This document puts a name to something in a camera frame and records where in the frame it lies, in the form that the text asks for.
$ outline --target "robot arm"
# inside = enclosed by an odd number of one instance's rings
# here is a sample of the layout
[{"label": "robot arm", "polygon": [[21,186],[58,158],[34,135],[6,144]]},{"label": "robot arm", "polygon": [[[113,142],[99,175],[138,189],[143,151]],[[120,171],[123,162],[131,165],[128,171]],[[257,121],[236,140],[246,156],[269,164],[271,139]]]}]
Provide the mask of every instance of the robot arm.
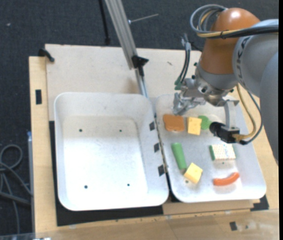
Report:
[{"label": "robot arm", "polygon": [[[212,17],[216,18],[207,31]],[[244,9],[213,4],[197,9],[190,24],[206,41],[193,77],[176,84],[180,92],[175,93],[173,113],[182,115],[205,102],[228,109],[224,97],[239,83],[260,98],[262,122],[278,163],[278,20],[260,21]],[[220,133],[223,141],[239,142],[233,138],[239,130],[230,130],[228,122],[212,124],[210,130]]]}]

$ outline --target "black clip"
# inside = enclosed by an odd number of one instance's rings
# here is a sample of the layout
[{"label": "black clip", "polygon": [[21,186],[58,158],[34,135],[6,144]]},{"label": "black clip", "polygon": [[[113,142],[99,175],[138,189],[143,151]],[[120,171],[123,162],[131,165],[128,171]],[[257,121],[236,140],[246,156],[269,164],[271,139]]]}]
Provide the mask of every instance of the black clip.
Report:
[{"label": "black clip", "polygon": [[45,49],[45,48],[40,48],[38,51],[38,56],[40,57],[47,57],[50,62],[54,62],[55,59],[51,56],[51,54]]},{"label": "black clip", "polygon": [[139,75],[144,77],[144,70],[143,70],[143,66],[149,61],[149,59],[147,58],[142,58],[142,57],[138,57],[137,55],[134,55],[132,58],[132,63],[135,69],[138,69]]}]

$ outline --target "yellow block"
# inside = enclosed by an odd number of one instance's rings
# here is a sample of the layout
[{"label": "yellow block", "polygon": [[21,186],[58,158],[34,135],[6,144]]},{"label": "yellow block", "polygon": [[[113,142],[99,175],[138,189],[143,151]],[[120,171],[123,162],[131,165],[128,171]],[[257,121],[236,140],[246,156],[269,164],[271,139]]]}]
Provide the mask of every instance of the yellow block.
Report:
[{"label": "yellow block", "polygon": [[184,173],[184,177],[190,180],[193,183],[198,183],[202,176],[203,169],[193,162],[190,164],[186,172]]},{"label": "yellow block", "polygon": [[202,119],[197,117],[187,117],[187,131],[189,134],[201,134]]}]

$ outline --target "black mat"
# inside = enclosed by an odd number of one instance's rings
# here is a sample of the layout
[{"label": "black mat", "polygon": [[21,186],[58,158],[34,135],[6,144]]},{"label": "black mat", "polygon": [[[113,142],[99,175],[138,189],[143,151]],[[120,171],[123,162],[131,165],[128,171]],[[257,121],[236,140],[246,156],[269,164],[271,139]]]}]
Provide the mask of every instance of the black mat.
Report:
[{"label": "black mat", "polygon": [[[187,33],[202,46],[189,25],[192,12],[202,5],[241,7],[259,19],[279,17],[279,0],[122,0],[130,20],[159,14],[131,24],[138,48],[182,49],[180,37]],[[119,46],[106,11],[110,45]],[[37,56],[45,44],[104,45],[105,33],[98,0],[0,0],[0,144],[19,145],[25,153],[16,172],[29,182],[27,158],[31,130],[28,57]],[[14,162],[14,155],[6,157]],[[13,193],[27,194],[12,181]],[[32,231],[31,211],[19,207],[20,230]],[[0,236],[16,232],[12,203],[0,200]]]}]

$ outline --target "cable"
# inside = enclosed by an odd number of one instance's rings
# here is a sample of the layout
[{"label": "cable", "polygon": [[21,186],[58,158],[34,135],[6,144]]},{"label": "cable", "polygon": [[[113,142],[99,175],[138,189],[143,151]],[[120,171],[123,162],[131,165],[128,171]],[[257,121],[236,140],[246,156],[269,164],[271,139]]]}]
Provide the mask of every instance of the cable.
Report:
[{"label": "cable", "polygon": [[[238,91],[238,95],[239,95],[240,101],[241,101],[242,105],[244,106],[244,108],[245,108],[245,110],[246,110],[246,112],[247,112],[247,114],[248,114],[248,116],[249,116],[249,118],[251,120],[253,129],[252,129],[251,133],[249,133],[249,134],[246,134],[246,135],[245,134],[233,134],[232,136],[236,139],[237,142],[239,142],[240,144],[245,145],[245,144],[248,144],[248,143],[252,142],[259,135],[259,133],[261,132],[261,130],[263,128],[263,122],[262,122],[262,120],[260,120],[261,122],[260,122],[259,129],[258,129],[257,133],[255,134],[255,132],[256,132],[256,122],[255,122],[252,114],[250,113],[250,111],[249,111],[249,109],[248,109],[248,107],[247,107],[247,105],[245,103],[245,100],[243,99],[243,95],[242,95],[241,89],[240,89],[238,84],[236,85],[236,88],[237,88],[237,91]],[[254,99],[253,95],[249,91],[248,91],[248,95],[250,96],[250,98],[254,102],[255,106],[257,107],[259,115],[260,115],[260,118],[262,118],[261,110],[260,110],[256,100]]]},{"label": "cable", "polygon": [[195,50],[202,52],[203,48],[202,47],[198,47],[195,42],[191,41],[190,42],[191,47],[193,47]]},{"label": "cable", "polygon": [[[239,38],[251,35],[274,33],[278,34],[279,25],[266,25],[266,26],[251,26],[242,29],[223,30],[223,31],[209,31],[208,24],[212,17],[215,17],[220,12],[228,9],[218,4],[207,4],[196,9],[190,17],[190,26],[201,38],[209,39],[226,39],[226,38]],[[194,26],[194,18],[198,18],[197,26]]]},{"label": "cable", "polygon": [[261,133],[262,129],[263,129],[263,121],[262,121],[262,113],[261,113],[261,109],[260,107],[258,106],[256,100],[254,99],[253,95],[248,91],[248,95],[250,96],[250,98],[252,99],[252,101],[254,102],[256,108],[258,109],[258,112],[259,112],[259,115],[260,115],[260,126],[259,126],[259,129],[258,131],[256,132],[256,134],[249,140],[241,140],[239,143],[240,144],[243,144],[243,145],[246,145],[248,143],[251,143],[253,140],[255,140],[257,138],[257,136]]},{"label": "cable", "polygon": [[186,34],[184,34],[183,37],[181,38],[181,43],[185,47],[185,61],[182,70],[179,74],[179,77],[175,81],[175,86],[176,86],[175,90],[180,90],[180,86],[182,82],[185,80],[185,77],[187,75],[188,67],[190,65],[190,60],[191,60],[192,45],[188,41],[188,37]]},{"label": "cable", "polygon": [[[13,165],[7,165],[3,162],[3,156],[5,154],[5,152],[8,149],[17,149],[19,152],[19,157],[17,159],[17,161],[13,164]],[[30,201],[20,198],[20,197],[16,197],[13,195],[11,186],[9,184],[9,181],[7,179],[7,176],[5,173],[12,173],[19,182],[21,182],[22,186],[24,187],[24,189],[28,192],[28,194],[30,196],[33,196],[33,194],[31,193],[31,191],[29,190],[29,188],[26,186],[25,182],[21,179],[21,177],[14,171],[14,168],[16,168],[22,161],[23,159],[23,150],[15,144],[9,144],[7,146],[5,146],[1,152],[0,152],[0,196],[4,197],[4,198],[9,198],[12,201],[13,204],[13,209],[15,212],[15,217],[16,217],[16,227],[17,227],[17,233],[20,233],[20,217],[19,217],[19,213],[18,213],[18,207],[17,207],[17,202],[22,203],[22,204],[26,204],[26,205],[30,205]],[[6,185],[8,193],[3,192],[3,185]]]}]

